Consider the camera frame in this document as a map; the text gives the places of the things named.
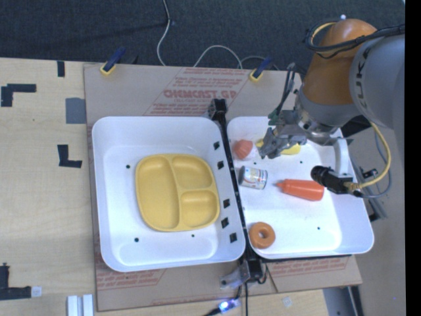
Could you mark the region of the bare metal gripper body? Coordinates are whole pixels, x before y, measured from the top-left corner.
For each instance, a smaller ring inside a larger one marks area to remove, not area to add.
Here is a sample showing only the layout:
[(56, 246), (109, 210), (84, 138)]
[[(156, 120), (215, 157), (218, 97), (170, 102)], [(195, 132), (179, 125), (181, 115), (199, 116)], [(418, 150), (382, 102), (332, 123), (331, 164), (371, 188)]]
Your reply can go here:
[(314, 120), (306, 111), (282, 110), (273, 116), (273, 137), (276, 145), (304, 145), (307, 141), (329, 145), (338, 130)]

